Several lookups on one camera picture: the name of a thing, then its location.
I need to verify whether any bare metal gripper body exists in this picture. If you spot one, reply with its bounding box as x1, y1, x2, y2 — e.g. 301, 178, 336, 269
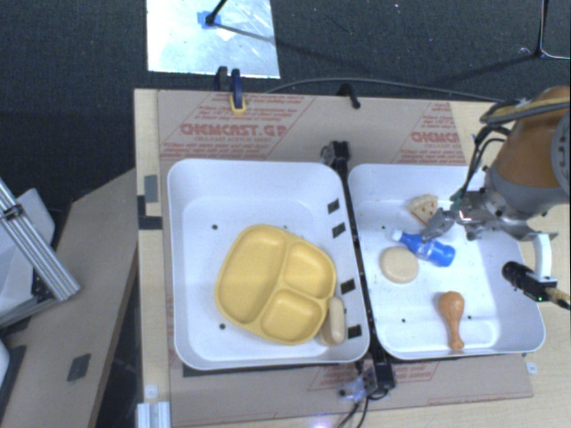
451, 188, 533, 241

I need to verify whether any beige pizza slice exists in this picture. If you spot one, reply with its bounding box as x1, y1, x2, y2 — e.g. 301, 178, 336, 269
405, 193, 441, 227

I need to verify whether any blue bottle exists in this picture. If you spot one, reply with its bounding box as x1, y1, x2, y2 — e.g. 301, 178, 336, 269
391, 227, 457, 268

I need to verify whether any round beige biscuit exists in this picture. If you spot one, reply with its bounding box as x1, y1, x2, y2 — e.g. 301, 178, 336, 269
378, 245, 420, 285

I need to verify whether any white plastic tray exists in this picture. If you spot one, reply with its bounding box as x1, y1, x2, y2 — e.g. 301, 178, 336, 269
166, 158, 372, 371
347, 163, 547, 361

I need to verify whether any brown chicken drumstick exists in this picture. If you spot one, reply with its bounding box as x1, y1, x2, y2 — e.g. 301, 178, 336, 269
436, 290, 467, 352

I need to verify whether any thin black rod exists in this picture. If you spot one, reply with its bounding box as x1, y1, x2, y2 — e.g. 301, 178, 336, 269
333, 149, 387, 376

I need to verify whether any beige bread roll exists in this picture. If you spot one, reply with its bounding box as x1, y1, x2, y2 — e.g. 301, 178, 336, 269
318, 295, 348, 347

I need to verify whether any yellow divided plate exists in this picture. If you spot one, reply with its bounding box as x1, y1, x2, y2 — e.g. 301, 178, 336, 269
213, 223, 338, 347

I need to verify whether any brown cardboard board red print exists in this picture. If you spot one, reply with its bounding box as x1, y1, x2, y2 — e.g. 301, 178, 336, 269
155, 88, 534, 420

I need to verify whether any black cylinder on white bracket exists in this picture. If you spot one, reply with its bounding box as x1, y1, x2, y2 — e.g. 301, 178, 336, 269
501, 231, 559, 303

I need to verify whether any black block with wires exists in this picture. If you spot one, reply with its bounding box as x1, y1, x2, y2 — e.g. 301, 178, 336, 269
371, 358, 397, 392
319, 140, 352, 165

